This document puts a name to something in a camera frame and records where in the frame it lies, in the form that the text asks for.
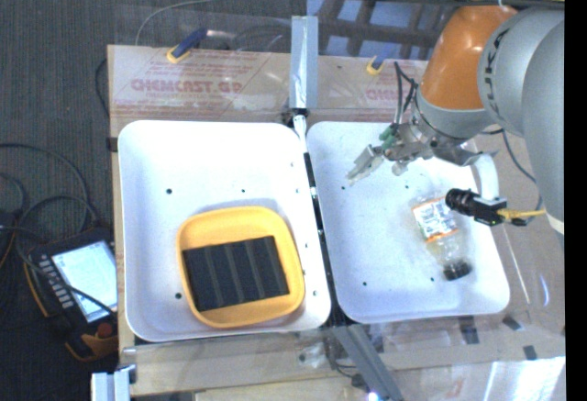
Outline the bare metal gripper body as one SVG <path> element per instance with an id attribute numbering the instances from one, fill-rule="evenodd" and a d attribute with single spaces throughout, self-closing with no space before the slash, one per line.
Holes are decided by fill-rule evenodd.
<path id="1" fill-rule="evenodd" d="M 418 159 L 437 158 L 457 166 L 471 166 L 482 155 L 466 150 L 465 142 L 437 132 L 426 122 L 394 123 L 382 133 L 382 154 L 393 162 L 396 176 L 405 173 L 408 165 Z"/>

